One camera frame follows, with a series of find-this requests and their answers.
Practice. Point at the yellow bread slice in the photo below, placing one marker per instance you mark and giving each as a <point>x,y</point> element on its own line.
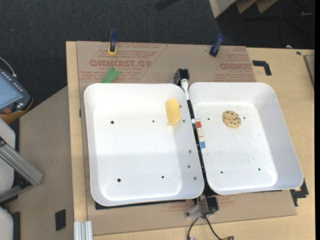
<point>173,112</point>

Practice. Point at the white plastic tray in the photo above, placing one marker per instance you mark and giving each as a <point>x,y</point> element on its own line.
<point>140,149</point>
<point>245,151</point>

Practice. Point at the thin black and white rod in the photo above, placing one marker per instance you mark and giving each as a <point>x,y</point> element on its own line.
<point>196,136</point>

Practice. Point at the brown cardboard board red print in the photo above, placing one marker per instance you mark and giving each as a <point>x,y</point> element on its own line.
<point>155,59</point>

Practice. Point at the green flat strip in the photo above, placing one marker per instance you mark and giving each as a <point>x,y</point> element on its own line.
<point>110,75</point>

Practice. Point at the tan chocolate chip biscuit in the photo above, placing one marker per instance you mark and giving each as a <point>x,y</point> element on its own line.
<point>231,119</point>

